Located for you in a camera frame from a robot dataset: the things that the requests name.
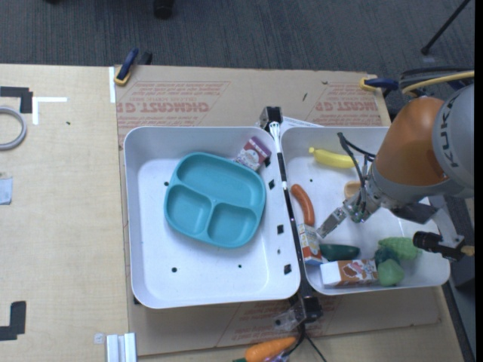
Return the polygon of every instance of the teal divided plate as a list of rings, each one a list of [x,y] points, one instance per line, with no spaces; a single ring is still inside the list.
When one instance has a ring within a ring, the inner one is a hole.
[[[265,186],[257,172],[196,152],[174,169],[165,196],[165,217],[179,233],[218,247],[237,248],[257,231],[265,200]]]

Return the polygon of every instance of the yellow banana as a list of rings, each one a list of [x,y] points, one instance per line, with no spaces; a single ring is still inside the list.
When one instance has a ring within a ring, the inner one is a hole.
[[[354,162],[348,155],[337,154],[324,149],[315,149],[313,147],[309,148],[309,153],[321,164],[342,168],[354,167]]]

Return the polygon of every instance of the hot dog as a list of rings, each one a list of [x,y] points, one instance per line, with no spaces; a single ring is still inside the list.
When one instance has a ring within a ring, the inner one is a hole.
[[[298,184],[293,184],[290,188],[292,195],[297,199],[298,203],[302,207],[303,212],[303,222],[307,225],[314,226],[315,224],[315,213],[312,202],[310,201],[309,195],[303,190],[302,186]]]

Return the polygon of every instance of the robotic hand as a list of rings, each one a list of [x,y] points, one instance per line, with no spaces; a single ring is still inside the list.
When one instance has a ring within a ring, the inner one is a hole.
[[[325,237],[347,216],[364,222],[385,207],[420,224],[432,219],[440,233],[416,232],[414,245],[460,260],[464,237],[443,209],[420,201],[436,195],[474,196],[474,92],[471,84],[446,101],[421,96],[404,106],[368,173],[362,173],[359,191],[324,221],[319,236]]]

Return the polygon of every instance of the gray carpet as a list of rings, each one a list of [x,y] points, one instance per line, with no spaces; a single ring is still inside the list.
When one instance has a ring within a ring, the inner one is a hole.
[[[0,63],[112,66],[138,47],[155,65],[366,71],[395,80],[409,69],[475,65],[475,0],[427,56],[420,49],[463,0],[176,0],[169,20],[154,17],[152,1],[0,0]],[[407,101],[390,93],[389,113]],[[445,293],[473,360],[449,286]]]

